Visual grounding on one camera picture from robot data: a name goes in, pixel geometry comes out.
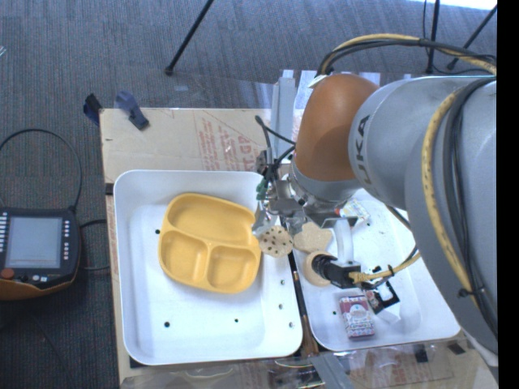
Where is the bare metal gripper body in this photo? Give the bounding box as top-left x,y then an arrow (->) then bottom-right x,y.
266,177 -> 360,229

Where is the beige chocolate chip biscuit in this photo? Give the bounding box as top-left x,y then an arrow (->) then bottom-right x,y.
258,224 -> 294,259

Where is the beige round biscuit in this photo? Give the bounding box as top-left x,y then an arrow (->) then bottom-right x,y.
304,250 -> 338,288

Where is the yellow divided plate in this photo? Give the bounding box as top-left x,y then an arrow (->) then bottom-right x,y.
157,192 -> 263,295

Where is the red and white carton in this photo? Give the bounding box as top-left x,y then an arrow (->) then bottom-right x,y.
338,294 -> 376,339

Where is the black cylinder on white bracket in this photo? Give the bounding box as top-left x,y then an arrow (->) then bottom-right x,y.
311,216 -> 362,290

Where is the white plastic tray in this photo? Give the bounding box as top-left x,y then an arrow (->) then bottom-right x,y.
113,169 -> 305,366
289,187 -> 464,353

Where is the white colourful packet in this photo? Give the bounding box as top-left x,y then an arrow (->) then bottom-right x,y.
339,198 -> 371,225

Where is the thin rod between trays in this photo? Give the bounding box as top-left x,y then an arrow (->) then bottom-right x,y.
292,271 -> 320,357

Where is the black angular object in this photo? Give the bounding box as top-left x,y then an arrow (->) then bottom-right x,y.
363,278 -> 401,315

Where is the brown cardboard board red print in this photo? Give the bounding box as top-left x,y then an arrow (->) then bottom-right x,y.
99,107 -> 498,389

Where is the beige bread slice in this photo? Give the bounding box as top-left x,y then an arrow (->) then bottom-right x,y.
293,221 -> 334,254

